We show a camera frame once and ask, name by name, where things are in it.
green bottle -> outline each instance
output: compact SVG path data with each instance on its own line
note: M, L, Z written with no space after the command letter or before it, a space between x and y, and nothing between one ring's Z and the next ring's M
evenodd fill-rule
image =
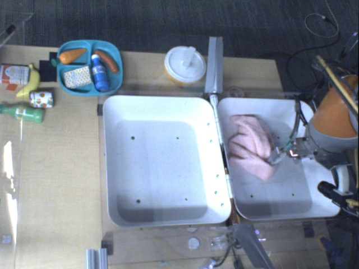
M44 118L43 109L34 109L22 105L5 106L0 104L0 114L8 114L13 118L34 123L41 123Z

toy banana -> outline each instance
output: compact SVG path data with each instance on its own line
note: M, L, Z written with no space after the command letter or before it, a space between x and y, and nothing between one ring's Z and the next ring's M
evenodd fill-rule
M31 91L35 91L40 85L40 73L34 68L33 64L29 64L30 79L25 87L17 94L17 98L28 98Z

dark floor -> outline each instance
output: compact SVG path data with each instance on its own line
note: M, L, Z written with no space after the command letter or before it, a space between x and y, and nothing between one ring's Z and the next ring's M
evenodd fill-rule
M58 47L74 39L100 39L119 50L165 53L192 45L207 55L208 37L222 36L224 55L277 60L287 91L313 90L320 79L309 67L316 54L334 60L358 32L359 0L0 0L1 20L9 12L33 12L26 44ZM339 37L322 38L336 32ZM305 51L288 64L290 54ZM341 62L357 70L358 47Z

pink cloth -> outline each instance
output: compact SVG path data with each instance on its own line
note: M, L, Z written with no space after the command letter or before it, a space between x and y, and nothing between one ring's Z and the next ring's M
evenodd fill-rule
M228 143L231 151L229 164L267 180L276 169L265 161L273 149L268 127L262 120L248 115L233 115L231 122L238 125L238 135Z

blue divided tray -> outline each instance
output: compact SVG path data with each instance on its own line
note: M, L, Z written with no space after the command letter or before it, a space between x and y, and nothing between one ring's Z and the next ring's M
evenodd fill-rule
M75 40L69 41L61 45L57 52L57 57L64 51L78 49L78 48L86 48L87 51L82 54L78 59L74 60L71 64L58 64L57 65L57 77L58 82L61 87L73 95L81 95L81 96L106 96L114 94L122 85L123 81L123 66L122 59L117 47L106 41L98 41L98 40ZM91 55L95 50L101 50L108 54L117 64L118 72L112 73L108 66L103 63L103 66L106 68L107 79L109 82L109 90L106 92L100 92L96 90L94 83L89 85L85 85L82 87L77 87L75 89L69 89L65 86L65 81L63 78L63 74L67 71L71 71L73 69L89 66L90 71L92 68L91 65Z

